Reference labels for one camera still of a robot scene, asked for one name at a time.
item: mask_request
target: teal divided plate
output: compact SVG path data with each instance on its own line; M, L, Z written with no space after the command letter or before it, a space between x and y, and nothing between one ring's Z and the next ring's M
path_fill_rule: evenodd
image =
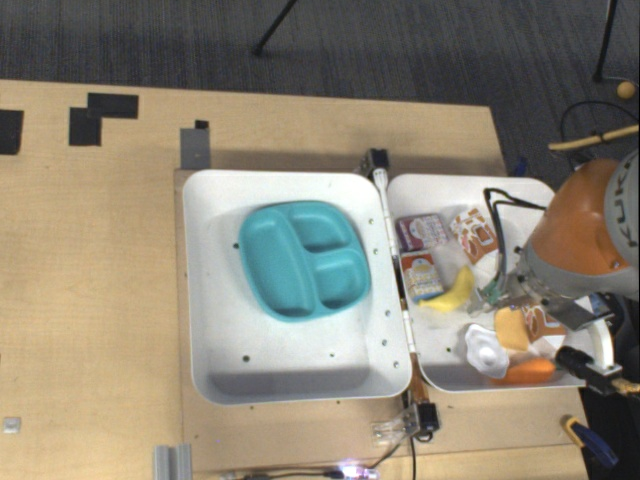
M360 302L369 266L346 217L322 202L253 212L240 228L245 275L260 306L283 321L311 320Z

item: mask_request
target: wooden tabletop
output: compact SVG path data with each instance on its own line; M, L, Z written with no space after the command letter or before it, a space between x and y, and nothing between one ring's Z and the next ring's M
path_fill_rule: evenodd
M69 108L86 107L89 92L137 94L139 116L104 119L102 147L71 147ZM8 480L151 478L155 445L191 441L176 282L180 128L209 121L219 168L351 171L378 147L392 175L504 174L484 107L3 81L0 109L24 111L20 153L0 156L0 418L22 419L20 433L0 434ZM419 447L418 478L586 478L558 423L584 419L577 390L432 396L443 429ZM287 420L305 405L305 421ZM323 462L338 449L381 455L364 440L377 409L396 405L273 404L251 417L211 406L221 431L235 426L231 459L245 457L217 469ZM344 432L318 438L325 423ZM295 450L266 453L261 432L275 424ZM197 456L194 445L194 466ZM410 466L389 460L383 478L410 478Z

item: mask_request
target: black metal rod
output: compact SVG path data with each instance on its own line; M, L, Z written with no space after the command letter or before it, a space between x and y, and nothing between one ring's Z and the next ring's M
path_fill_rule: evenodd
M616 16L617 7L618 0L609 0L609 9L607 9L607 23L604 27L604 36L602 38L602 47L600 48L600 57L598 58L596 72L593 74L594 82L602 82L603 80L602 71L604 69L604 62L607 59L607 50L609 49L611 30L613 29L613 19Z
M269 27L269 29L265 32L265 34L262 36L262 38L260 39L260 41L258 41L258 44L256 44L252 50L253 54L256 56L260 56L262 55L262 49L264 48L264 46L267 44L267 41L269 41L269 39L271 38L271 36L274 34L274 32L276 30L278 30L278 27L280 26L280 24L284 21L284 19L287 17L287 14L289 14L289 11L291 11L291 9L293 8L293 6L296 4L298 0L289 0L287 2L287 4L284 6L284 8L282 9L282 11L280 11L280 14L278 14L278 16L276 17L275 20L273 20L273 23L271 24L271 26Z

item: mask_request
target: toy banana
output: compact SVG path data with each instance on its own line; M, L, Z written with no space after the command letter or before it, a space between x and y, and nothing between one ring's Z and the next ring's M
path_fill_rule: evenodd
M433 299L421 300L418 302L418 305L420 307L429 307L436 311L447 313L466 303L471 296L471 291L474 286L475 278L473 277L473 272L471 272L471 269L465 265L458 270L456 280L447 292L439 295L438 297L434 297Z

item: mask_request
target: blue handle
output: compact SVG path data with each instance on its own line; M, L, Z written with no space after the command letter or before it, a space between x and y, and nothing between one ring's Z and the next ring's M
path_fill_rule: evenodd
M593 430L580 425L580 423L571 425L571 430L582 440L584 445L605 468L613 469L618 463L618 457L613 453L613 450Z

